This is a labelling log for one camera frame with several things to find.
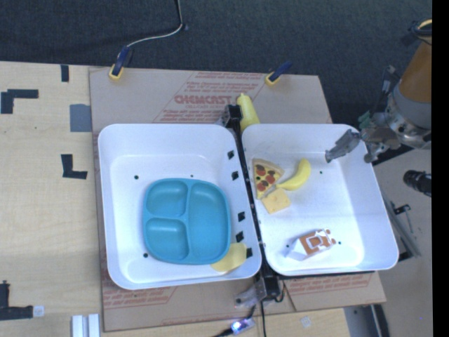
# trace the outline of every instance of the dark floor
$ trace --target dark floor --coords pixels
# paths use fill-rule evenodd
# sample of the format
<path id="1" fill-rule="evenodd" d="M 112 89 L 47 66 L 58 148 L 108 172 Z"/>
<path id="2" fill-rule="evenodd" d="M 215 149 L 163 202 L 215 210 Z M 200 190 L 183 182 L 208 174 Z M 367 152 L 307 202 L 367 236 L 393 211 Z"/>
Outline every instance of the dark floor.
<path id="1" fill-rule="evenodd" d="M 320 77 L 335 123 L 380 94 L 417 48 L 401 43 L 432 0 L 181 0 L 188 29 L 134 48 L 131 67 Z M 108 66 L 123 45 L 178 25 L 175 0 L 0 0 L 0 60 Z"/>

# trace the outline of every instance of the yellow banana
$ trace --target yellow banana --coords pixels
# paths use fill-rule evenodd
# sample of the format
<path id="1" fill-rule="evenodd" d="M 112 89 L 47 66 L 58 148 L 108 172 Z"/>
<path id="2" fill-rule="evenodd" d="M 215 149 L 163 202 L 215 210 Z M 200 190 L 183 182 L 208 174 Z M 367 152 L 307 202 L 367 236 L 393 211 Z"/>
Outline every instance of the yellow banana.
<path id="1" fill-rule="evenodd" d="M 289 178 L 287 181 L 276 184 L 276 187 L 283 188 L 285 190 L 296 190 L 300 188 L 307 181 L 311 173 L 310 162 L 307 159 L 301 159 L 297 165 L 295 175 Z"/>

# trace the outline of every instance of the cardboard sheet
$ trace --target cardboard sheet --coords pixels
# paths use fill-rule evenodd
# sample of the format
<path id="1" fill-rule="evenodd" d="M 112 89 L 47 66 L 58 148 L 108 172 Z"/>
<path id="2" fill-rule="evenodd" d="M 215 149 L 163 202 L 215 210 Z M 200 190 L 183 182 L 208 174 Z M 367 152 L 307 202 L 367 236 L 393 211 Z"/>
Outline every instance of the cardboard sheet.
<path id="1" fill-rule="evenodd" d="M 105 331 L 233 319 L 247 315 L 234 297 L 253 279 L 127 291 L 107 273 L 97 139 L 110 124 L 214 124 L 228 104 L 245 93 L 261 123 L 331 123 L 320 81 L 315 76 L 283 75 L 268 86 L 264 74 L 126 69 L 118 81 L 109 68 L 91 68 L 91 109 Z M 286 281 L 289 298 L 267 306 L 267 314 L 379 303 L 385 296 L 376 272 L 307 277 Z"/>

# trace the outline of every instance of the toy pizza slice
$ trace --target toy pizza slice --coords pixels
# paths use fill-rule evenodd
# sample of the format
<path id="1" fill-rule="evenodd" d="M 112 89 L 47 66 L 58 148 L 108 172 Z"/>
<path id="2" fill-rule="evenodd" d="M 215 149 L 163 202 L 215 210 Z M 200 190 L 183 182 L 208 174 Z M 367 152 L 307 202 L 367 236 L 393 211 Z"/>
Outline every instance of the toy pizza slice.
<path id="1" fill-rule="evenodd" d="M 253 177 L 256 198 L 261 199 L 283 175 L 284 170 L 270 161 L 253 159 Z"/>

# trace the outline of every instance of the blue divided bowl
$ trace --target blue divided bowl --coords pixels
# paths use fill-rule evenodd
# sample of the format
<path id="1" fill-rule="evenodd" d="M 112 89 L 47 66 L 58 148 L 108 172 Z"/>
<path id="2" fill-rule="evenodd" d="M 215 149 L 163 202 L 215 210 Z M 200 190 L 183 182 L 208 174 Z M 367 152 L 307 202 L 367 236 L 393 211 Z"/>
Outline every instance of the blue divided bowl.
<path id="1" fill-rule="evenodd" d="M 206 181 L 158 180 L 145 194 L 143 235 L 148 251 L 158 260 L 190 265 L 217 262 L 231 241 L 227 198 Z"/>

